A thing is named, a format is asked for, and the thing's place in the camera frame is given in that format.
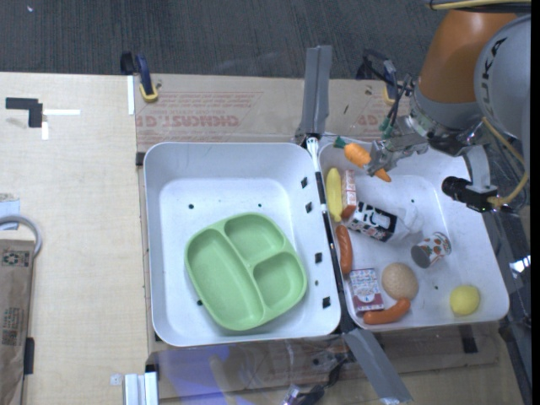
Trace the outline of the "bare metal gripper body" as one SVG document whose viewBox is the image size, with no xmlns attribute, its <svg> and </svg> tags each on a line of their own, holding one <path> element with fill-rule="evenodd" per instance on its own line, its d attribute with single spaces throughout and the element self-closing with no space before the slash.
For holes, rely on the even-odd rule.
<svg viewBox="0 0 540 405">
<path fill-rule="evenodd" d="M 410 156 L 428 150 L 426 129 L 412 115 L 391 117 L 383 129 L 381 151 L 384 156 Z"/>
</svg>

